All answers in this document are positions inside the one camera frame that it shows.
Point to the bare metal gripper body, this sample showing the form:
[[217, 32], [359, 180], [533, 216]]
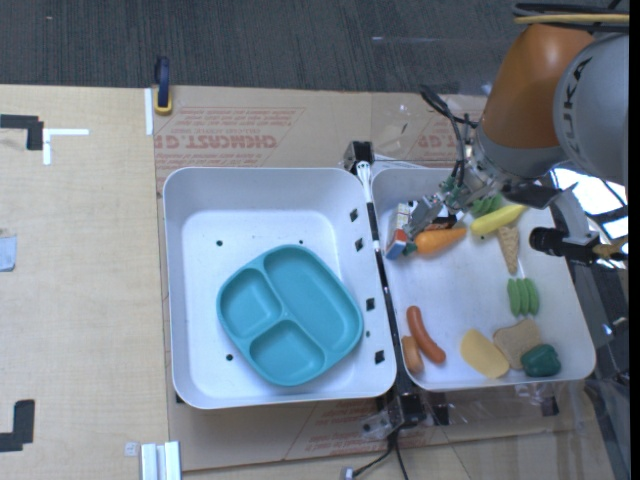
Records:
[[472, 185]]

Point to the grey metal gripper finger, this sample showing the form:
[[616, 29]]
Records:
[[409, 224], [424, 227]]

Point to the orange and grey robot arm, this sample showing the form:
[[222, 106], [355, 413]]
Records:
[[530, 98]]

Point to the orange carrot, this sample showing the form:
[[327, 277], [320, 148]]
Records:
[[440, 240]]

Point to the black and orange packet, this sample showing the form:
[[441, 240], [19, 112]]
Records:
[[446, 224]]

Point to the small white carton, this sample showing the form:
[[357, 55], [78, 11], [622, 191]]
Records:
[[395, 243]]

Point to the green ribbed vegetable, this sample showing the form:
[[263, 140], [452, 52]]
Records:
[[487, 204]]

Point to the yellow banana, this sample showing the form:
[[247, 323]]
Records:
[[497, 219]]

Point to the thin black and white rod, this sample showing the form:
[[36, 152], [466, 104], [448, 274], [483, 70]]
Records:
[[378, 253]]

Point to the tan ice cream cone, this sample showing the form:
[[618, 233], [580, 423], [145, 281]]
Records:
[[510, 245]]

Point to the white plastic tray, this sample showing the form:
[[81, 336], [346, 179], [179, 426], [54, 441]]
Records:
[[200, 293], [465, 288]]

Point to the long orange sausage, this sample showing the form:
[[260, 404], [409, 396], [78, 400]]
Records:
[[424, 333]]

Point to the green pea pods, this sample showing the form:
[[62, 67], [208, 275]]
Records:
[[522, 297]]

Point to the short orange sausage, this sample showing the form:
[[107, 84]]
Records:
[[413, 355]]

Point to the teal divided plate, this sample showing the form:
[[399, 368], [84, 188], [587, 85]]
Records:
[[295, 288]]

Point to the yellow potato chip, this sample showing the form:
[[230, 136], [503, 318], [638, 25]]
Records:
[[482, 355]]

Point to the brown bread slice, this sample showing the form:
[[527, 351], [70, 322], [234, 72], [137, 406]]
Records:
[[515, 340]]

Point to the green bell pepper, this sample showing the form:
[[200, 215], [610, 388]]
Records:
[[541, 361]]

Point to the brown cardboard board red print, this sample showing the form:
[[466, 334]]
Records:
[[240, 133]]

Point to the black cylinder on white bracket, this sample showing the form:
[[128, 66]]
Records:
[[550, 242]]

